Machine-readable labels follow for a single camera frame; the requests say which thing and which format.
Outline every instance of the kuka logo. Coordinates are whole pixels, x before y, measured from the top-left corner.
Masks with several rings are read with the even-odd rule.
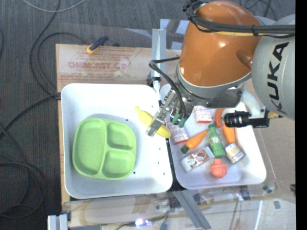
[[[275,46],[275,49],[273,51],[273,55],[278,59],[279,63],[273,67],[272,62],[269,62],[269,69],[270,69],[270,74],[268,74],[268,86],[270,88],[273,88],[274,93],[275,94],[269,94],[271,102],[273,103],[273,105],[276,107],[276,110],[278,110],[281,113],[284,113],[285,115],[287,115],[287,113],[285,111],[282,110],[283,105],[281,104],[281,102],[279,102],[279,104],[277,104],[276,102],[274,102],[274,100],[278,101],[279,100],[279,94],[278,94],[278,86],[276,85],[276,83],[278,82],[278,77],[275,76],[275,73],[279,70],[279,66],[280,66],[280,62],[282,61],[282,53],[285,47],[287,47],[289,44],[289,42],[287,43],[283,43],[283,44],[278,44]]]

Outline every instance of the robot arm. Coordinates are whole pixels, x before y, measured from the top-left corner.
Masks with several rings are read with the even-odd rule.
[[[265,26],[246,9],[223,0],[191,0],[184,11],[190,22],[174,81],[167,79],[171,90],[148,135],[168,113],[173,124],[183,127],[195,105],[235,108],[243,102],[249,112],[226,114],[229,127],[268,127],[276,117],[272,113],[295,118],[295,15]],[[157,70],[155,61],[150,67]],[[238,88],[250,78],[264,105],[244,86]]]

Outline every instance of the white tray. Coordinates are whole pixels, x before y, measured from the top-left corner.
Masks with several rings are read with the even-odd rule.
[[[164,85],[161,88],[162,99],[166,96],[169,89],[169,84]],[[243,103],[240,103],[235,109],[225,109],[224,113],[234,112],[234,110],[246,111],[246,108]],[[210,112],[214,118],[215,109],[210,109]],[[208,125],[209,124],[196,123],[195,115],[192,112],[191,116],[187,119],[184,125],[184,129],[188,137],[192,137],[207,129]],[[220,128],[217,129],[217,132],[220,134],[225,147],[226,140],[223,135],[223,131]],[[236,140],[238,147],[241,148],[246,154],[245,157],[236,164],[232,164],[226,157],[223,158],[223,162],[228,164],[228,172],[223,178],[215,178],[210,169],[212,161],[208,161],[205,164],[194,168],[190,172],[186,172],[180,164],[180,161],[192,152],[209,146],[209,132],[202,143],[196,149],[189,150],[187,154],[183,154],[180,150],[185,143],[175,145],[170,139],[170,147],[178,182],[186,189],[206,189],[262,183],[266,178],[266,169],[252,126],[236,128]]]
[[[146,85],[73,83],[61,93],[64,141],[64,174],[67,192],[77,199],[161,193],[173,182],[165,139],[146,135],[136,105],[154,115],[159,109],[155,91]],[[89,117],[110,118],[129,125],[137,138],[133,173],[118,180],[79,174],[71,158],[77,126]]]

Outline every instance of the blue object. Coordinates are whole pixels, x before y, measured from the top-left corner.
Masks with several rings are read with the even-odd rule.
[[[108,40],[109,38],[107,36],[102,36],[100,37],[97,41],[95,41],[93,44],[91,44],[88,48],[87,51],[92,54],[94,53],[99,46],[104,45],[105,42]]]

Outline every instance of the small box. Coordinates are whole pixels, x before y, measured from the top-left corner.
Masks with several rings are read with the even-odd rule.
[[[199,149],[181,160],[181,165],[186,172],[191,171],[197,166],[204,164],[206,161],[213,159],[214,155],[209,147]]]
[[[196,118],[196,123],[211,123],[212,122],[212,116],[211,112],[208,108],[201,106],[201,105],[196,105],[193,108],[195,118]]]
[[[178,125],[174,125],[170,121],[167,122],[167,127],[171,131],[171,139],[174,144],[179,144],[189,139],[184,128],[179,128]]]
[[[227,147],[225,147],[225,152],[227,158],[229,158],[232,163],[239,162],[245,156],[245,154],[235,143],[230,143]]]

